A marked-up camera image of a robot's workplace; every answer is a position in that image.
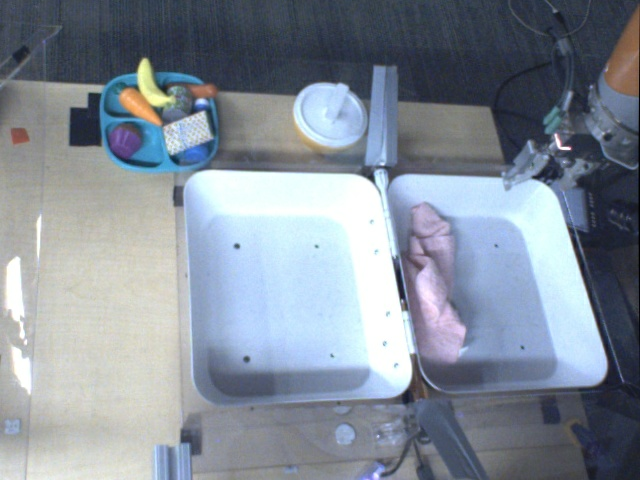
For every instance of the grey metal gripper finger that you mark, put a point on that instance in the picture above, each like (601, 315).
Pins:
(547, 169)
(520, 165)

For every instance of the orange carrot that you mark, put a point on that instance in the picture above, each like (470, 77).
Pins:
(139, 105)

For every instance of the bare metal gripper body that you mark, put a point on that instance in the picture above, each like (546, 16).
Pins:
(580, 155)

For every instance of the yellow bowl with white lid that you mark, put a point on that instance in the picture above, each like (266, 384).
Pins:
(330, 115)

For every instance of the white plastic tray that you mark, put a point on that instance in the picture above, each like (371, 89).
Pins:
(515, 288)
(295, 288)

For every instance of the purple grapes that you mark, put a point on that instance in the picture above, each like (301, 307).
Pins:
(125, 141)

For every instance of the clear plastic bottle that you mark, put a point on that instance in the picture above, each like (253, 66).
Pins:
(392, 430)

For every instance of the blue divided plate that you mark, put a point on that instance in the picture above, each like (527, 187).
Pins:
(150, 140)

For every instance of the yellow banana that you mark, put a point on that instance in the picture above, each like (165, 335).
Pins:
(150, 88)

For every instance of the white bottle with blue cap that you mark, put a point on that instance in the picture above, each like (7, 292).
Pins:
(201, 104)

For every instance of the small grey can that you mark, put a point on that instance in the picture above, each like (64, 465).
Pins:
(179, 99)

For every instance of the white patterned carton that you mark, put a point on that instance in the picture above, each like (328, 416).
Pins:
(187, 132)

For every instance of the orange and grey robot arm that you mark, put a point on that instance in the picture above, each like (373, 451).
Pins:
(625, 68)

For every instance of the brown sausage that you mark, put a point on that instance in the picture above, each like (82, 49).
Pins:
(204, 90)

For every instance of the blue rounded object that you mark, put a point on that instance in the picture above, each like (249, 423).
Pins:
(192, 154)

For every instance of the pink cloth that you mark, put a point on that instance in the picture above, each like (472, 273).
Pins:
(432, 283)

